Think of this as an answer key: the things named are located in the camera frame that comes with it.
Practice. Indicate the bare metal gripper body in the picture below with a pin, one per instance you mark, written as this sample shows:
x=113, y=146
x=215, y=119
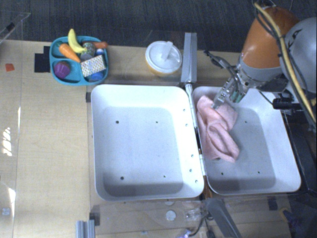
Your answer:
x=231, y=84

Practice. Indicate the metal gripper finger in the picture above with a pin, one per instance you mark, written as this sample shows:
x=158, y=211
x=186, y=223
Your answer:
x=214, y=104
x=220, y=104

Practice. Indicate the pink cloth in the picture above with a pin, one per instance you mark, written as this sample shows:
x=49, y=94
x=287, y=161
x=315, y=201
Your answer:
x=218, y=133

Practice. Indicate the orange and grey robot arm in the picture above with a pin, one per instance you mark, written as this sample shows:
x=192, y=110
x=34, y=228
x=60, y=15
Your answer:
x=262, y=46

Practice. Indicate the white plastic tray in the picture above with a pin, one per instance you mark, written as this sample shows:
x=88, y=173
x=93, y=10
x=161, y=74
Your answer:
x=260, y=145
x=146, y=145

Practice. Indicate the yellow cup with white lid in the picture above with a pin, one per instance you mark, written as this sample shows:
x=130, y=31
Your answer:
x=163, y=58

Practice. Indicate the patterned white carton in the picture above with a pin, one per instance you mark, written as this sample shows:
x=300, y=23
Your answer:
x=93, y=65

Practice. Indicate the orange sausage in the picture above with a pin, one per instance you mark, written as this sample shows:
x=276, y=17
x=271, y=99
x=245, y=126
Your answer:
x=101, y=44

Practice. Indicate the small grey can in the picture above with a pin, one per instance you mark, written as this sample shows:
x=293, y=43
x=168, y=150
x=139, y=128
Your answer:
x=88, y=51

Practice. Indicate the blue divided plate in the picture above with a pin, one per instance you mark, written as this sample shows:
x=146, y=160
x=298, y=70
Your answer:
x=74, y=78

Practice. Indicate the yellow banana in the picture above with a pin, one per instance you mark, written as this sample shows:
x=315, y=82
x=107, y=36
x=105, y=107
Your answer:
x=73, y=44

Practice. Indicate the orange carrot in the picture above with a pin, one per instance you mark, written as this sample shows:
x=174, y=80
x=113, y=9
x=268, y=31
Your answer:
x=68, y=52

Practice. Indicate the purple grapes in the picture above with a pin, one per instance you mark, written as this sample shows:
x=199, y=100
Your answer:
x=62, y=69

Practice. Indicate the black cylinder on white bracket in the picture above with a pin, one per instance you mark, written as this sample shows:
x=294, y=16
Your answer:
x=284, y=104

